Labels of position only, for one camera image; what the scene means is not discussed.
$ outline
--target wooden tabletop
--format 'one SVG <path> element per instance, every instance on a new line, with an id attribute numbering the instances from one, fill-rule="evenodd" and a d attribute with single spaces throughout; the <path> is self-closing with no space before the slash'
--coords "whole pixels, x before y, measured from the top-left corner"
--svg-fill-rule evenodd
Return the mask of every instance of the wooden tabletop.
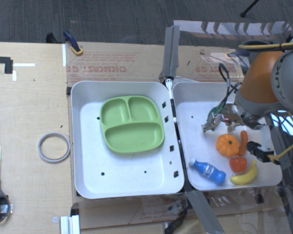
<path id="1" fill-rule="evenodd" d="M 50 132 L 69 137 L 66 68 L 62 44 L 0 42 L 0 57 L 13 63 L 34 63 L 4 73 L 0 64 L 1 188 L 13 212 L 0 224 L 0 234 L 58 234 L 59 217 L 70 216 L 70 157 L 48 163 L 38 154 L 40 138 Z M 65 153 L 62 140 L 52 137 L 42 146 L 46 156 Z M 291 233 L 280 200 L 277 209 L 218 217 L 227 233 Z M 163 233 L 162 223 L 82 230 L 87 234 Z M 197 219 L 186 219 L 175 233 L 204 233 Z"/>

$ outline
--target gray ring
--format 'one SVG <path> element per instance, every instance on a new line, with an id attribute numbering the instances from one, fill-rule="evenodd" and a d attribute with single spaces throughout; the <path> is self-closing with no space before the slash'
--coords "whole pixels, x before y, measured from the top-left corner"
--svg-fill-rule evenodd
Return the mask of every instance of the gray ring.
<path id="1" fill-rule="evenodd" d="M 56 136 L 56 137 L 60 137 L 60 138 L 62 138 L 62 139 L 66 142 L 66 145 L 67 145 L 67 151 L 66 151 L 66 153 L 65 153 L 62 157 L 52 159 L 52 158 L 48 158 L 48 157 L 46 157 L 45 155 L 43 155 L 43 153 L 42 153 L 42 151 L 41 151 L 41 145 L 42 145 L 43 141 L 44 141 L 46 138 L 48 138 L 48 137 L 54 137 L 54 136 Z M 70 143 L 69 143 L 68 138 L 67 138 L 65 135 L 63 135 L 63 134 L 61 134 L 61 133 L 58 133 L 58 132 L 51 132 L 51 133 L 45 134 L 45 135 L 43 135 L 43 136 L 40 138 L 40 140 L 39 140 L 39 142 L 38 142 L 38 154 L 40 155 L 40 157 L 41 157 L 44 161 L 49 162 L 49 163 L 58 163 L 58 162 L 61 162 L 62 160 L 64 160 L 64 159 L 67 158 L 67 156 L 69 155 L 69 152 L 70 152 Z"/>

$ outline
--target carrot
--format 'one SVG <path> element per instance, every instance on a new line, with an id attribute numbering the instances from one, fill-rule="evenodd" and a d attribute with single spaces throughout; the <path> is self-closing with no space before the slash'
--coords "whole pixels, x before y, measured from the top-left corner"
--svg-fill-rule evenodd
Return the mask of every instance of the carrot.
<path id="1" fill-rule="evenodd" d="M 238 156 L 243 156 L 246 152 L 246 145 L 249 141 L 248 132 L 243 130 L 241 131 L 240 136 L 241 136 L 241 145 L 239 148 Z"/>

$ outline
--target yellow banana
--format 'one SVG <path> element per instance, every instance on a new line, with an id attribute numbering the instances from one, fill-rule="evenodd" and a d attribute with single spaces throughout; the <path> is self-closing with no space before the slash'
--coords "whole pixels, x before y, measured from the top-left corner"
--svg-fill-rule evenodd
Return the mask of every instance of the yellow banana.
<path id="1" fill-rule="evenodd" d="M 244 174 L 232 176 L 230 178 L 230 181 L 237 185 L 245 185 L 250 183 L 253 179 L 255 179 L 258 173 L 258 170 L 255 164 L 256 164 L 256 161 L 253 160 L 249 169 Z"/>

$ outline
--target green divided plate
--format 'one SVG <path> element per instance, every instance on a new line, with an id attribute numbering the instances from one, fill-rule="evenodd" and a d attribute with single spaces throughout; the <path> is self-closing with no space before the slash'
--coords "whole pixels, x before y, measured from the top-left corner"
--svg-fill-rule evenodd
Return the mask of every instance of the green divided plate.
<path id="1" fill-rule="evenodd" d="M 111 98 L 100 109 L 104 140 L 117 153 L 137 153 L 154 149 L 164 140 L 160 113 L 145 96 Z"/>

